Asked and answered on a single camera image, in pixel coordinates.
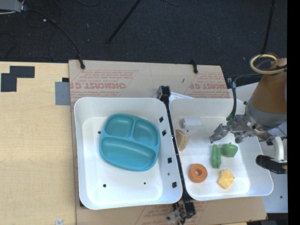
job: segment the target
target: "white tray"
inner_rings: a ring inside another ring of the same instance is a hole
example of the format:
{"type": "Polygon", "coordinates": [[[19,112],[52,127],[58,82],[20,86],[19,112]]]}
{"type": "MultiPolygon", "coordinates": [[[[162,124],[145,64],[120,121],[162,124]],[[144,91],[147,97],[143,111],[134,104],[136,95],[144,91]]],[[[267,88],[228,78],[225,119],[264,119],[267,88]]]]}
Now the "white tray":
{"type": "MultiPolygon", "coordinates": [[[[217,98],[179,98],[170,103],[173,129],[181,130],[188,135],[188,143],[183,151],[179,152],[184,181],[188,194],[199,201],[269,195],[273,190],[273,181],[269,170],[258,166],[255,159],[263,154],[257,137],[245,138],[236,144],[234,135],[229,133],[213,144],[221,146],[232,143],[239,147],[235,157],[221,157],[219,169],[212,168],[210,163],[212,145],[210,136],[220,123],[226,124],[226,117],[233,107],[232,99],[217,98]],[[199,130],[186,131],[180,127],[179,121],[185,117],[200,117],[199,130]],[[208,177],[202,183],[194,183],[188,177],[188,170],[193,163],[203,164],[208,171],[208,177]],[[234,175],[234,182],[228,189],[217,184],[220,171],[230,170],[234,175]]],[[[237,101],[236,114],[243,114],[245,106],[237,101]]]]}
{"type": "Polygon", "coordinates": [[[161,101],[155,98],[84,97],[76,102],[74,112],[79,196],[84,206],[99,210],[175,203],[181,198],[181,178],[167,111],[161,101]],[[160,131],[158,158],[149,170],[125,170],[108,164],[101,157],[101,134],[98,132],[107,118],[115,113],[142,117],[154,123],[160,131]]]}

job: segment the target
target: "blue plate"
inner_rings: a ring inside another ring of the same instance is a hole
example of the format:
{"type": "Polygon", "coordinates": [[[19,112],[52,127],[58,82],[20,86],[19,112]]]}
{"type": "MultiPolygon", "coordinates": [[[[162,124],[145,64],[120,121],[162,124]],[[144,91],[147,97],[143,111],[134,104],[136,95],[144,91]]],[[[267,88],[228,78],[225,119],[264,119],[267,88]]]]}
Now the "blue plate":
{"type": "Polygon", "coordinates": [[[159,145],[159,131],[152,122],[116,113],[104,124],[99,148],[103,159],[114,166],[146,171],[156,163],[159,145]]]}

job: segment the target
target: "orange donut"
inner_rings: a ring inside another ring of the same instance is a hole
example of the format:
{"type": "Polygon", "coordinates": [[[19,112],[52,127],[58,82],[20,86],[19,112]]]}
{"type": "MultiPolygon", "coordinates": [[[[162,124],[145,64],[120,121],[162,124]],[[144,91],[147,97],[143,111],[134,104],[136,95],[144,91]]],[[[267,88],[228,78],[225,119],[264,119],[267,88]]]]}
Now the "orange donut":
{"type": "Polygon", "coordinates": [[[188,176],[193,182],[203,182],[207,178],[207,169],[199,163],[191,165],[188,176]]]}

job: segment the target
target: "white cylinder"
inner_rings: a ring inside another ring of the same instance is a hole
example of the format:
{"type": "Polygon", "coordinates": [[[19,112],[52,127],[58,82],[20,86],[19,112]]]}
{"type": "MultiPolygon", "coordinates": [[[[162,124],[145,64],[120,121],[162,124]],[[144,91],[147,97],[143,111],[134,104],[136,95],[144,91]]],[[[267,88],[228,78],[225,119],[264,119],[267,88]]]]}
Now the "white cylinder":
{"type": "Polygon", "coordinates": [[[187,117],[179,121],[180,127],[186,130],[198,130],[200,129],[201,120],[200,117],[187,117]]]}

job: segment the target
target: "gray metal device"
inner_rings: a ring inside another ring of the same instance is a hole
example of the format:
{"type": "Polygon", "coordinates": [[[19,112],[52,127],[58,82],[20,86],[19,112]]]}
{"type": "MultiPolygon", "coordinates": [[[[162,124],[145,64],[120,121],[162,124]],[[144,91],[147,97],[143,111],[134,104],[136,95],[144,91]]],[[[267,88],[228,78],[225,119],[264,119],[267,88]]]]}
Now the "gray metal device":
{"type": "Polygon", "coordinates": [[[21,12],[22,4],[18,0],[0,0],[0,10],[21,12]]]}

